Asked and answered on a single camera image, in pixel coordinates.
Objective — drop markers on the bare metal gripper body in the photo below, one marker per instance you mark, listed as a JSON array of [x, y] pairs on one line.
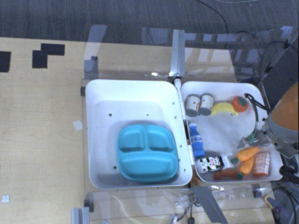
[[265, 137]]

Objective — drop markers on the orange carrot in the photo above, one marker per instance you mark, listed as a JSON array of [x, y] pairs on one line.
[[247, 165], [248, 153]]

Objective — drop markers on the orange carton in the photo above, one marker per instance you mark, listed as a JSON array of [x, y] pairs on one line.
[[261, 164]]

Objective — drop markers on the blue divided plate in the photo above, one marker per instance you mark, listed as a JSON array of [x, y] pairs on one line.
[[147, 164]]

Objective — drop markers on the orange toy persimmon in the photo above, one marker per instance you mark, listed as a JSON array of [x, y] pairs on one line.
[[239, 105]]

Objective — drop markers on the blue bottle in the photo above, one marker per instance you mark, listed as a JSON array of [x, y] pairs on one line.
[[196, 143]]

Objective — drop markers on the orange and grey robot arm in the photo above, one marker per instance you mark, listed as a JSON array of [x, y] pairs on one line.
[[286, 111]]

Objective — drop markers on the red sausage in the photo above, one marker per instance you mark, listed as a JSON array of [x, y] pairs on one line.
[[224, 174]]

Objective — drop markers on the white plastic tray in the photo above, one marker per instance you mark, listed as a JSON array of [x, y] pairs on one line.
[[222, 134], [105, 148]]

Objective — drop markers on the black and white cow-print carton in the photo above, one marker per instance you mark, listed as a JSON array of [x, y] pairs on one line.
[[211, 163]]

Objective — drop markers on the yellow banana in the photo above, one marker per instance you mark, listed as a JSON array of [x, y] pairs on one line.
[[223, 108]]

